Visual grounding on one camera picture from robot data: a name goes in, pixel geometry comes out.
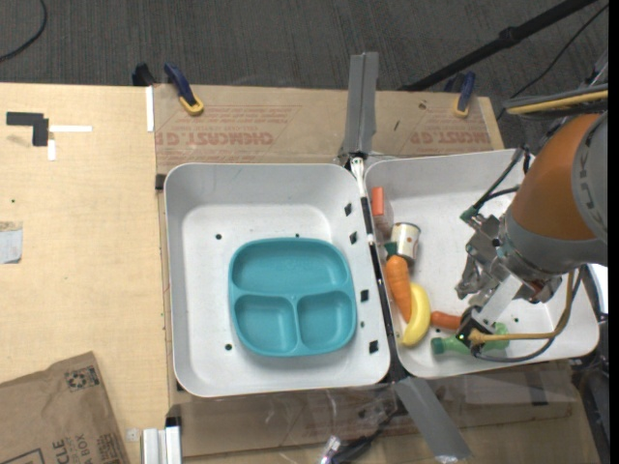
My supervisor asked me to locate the brown cardboard board red print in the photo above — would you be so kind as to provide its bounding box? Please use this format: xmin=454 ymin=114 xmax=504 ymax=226
xmin=153 ymin=83 xmax=577 ymax=458

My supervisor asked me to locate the blue divided plate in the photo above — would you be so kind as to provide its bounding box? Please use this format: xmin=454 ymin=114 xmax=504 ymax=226
xmin=227 ymin=237 xmax=360 ymax=359

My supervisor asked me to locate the green bottle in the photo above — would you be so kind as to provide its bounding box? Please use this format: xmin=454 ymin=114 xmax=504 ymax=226
xmin=430 ymin=322 xmax=511 ymax=357

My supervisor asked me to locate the small white can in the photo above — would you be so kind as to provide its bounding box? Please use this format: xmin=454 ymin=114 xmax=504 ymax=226
xmin=390 ymin=222 xmax=422 ymax=266

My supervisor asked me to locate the brown paper bag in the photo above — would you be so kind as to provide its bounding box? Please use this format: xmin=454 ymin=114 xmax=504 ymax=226
xmin=0 ymin=351 xmax=132 ymax=464

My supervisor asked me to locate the orange carrot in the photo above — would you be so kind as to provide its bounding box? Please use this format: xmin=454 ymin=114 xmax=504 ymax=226
xmin=384 ymin=242 xmax=414 ymax=324

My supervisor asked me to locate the orange sausage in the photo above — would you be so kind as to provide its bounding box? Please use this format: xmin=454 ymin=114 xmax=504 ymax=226
xmin=429 ymin=310 xmax=464 ymax=332

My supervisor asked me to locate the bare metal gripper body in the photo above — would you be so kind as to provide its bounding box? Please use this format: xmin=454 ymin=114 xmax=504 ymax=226
xmin=464 ymin=213 xmax=563 ymax=305

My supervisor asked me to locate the yellow banana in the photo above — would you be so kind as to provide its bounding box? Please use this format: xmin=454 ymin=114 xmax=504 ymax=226
xmin=400 ymin=281 xmax=432 ymax=348

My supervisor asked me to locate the white plastic tray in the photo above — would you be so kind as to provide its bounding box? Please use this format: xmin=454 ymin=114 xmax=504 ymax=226
xmin=363 ymin=148 xmax=602 ymax=381
xmin=162 ymin=162 xmax=392 ymax=398

